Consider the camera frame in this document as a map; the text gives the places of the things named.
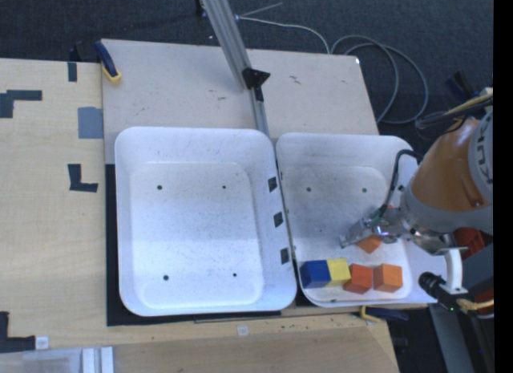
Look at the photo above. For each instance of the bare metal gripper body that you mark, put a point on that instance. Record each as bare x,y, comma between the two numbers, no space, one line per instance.
401,223

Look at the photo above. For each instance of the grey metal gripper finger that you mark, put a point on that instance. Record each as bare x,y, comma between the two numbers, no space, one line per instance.
384,236
354,236

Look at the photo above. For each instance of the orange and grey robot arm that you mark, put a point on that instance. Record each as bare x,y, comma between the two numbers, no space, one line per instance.
449,175

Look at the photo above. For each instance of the orange cube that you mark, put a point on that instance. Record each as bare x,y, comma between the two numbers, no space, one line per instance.
388,277
370,244
359,277

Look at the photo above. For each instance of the yellow cube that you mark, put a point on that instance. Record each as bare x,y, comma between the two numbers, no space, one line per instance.
340,270

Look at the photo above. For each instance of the white plastic tray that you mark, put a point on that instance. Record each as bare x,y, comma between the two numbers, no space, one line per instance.
196,223
332,203

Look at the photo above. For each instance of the blue cube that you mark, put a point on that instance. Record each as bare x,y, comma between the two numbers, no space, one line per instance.
314,274

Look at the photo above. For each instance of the black cylinder on white bracket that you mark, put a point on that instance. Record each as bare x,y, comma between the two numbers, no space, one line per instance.
441,287

